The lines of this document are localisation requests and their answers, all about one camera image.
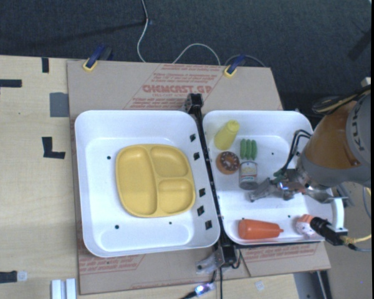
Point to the brown doughnut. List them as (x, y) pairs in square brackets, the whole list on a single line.
[(227, 163)]

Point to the brown cardboard board red print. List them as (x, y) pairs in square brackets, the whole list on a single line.
[(112, 86)]

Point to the green pea pods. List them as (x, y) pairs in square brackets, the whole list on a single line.
[(248, 149)]

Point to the small white can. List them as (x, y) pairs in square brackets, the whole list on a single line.
[(248, 176)]

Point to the black cylinder on white bracket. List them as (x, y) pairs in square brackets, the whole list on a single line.
[(325, 227)]

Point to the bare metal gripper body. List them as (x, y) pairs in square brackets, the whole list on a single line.
[(296, 184)]

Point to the orange and white packet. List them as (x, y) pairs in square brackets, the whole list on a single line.
[(303, 226)]

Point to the white plastic tray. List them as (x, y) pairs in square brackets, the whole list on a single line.
[(268, 207), (96, 198)]

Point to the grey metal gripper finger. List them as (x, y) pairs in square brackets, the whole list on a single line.
[(261, 195), (268, 184)]

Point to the thin black rod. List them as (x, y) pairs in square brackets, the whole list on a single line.
[(210, 173)]

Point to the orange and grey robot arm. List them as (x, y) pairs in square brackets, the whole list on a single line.
[(333, 142)]

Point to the yellow bottle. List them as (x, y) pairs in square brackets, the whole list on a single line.
[(226, 134)]

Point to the orange bottle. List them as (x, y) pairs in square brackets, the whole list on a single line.
[(255, 229)]

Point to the yellow divided plate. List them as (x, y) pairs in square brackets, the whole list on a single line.
[(137, 179)]

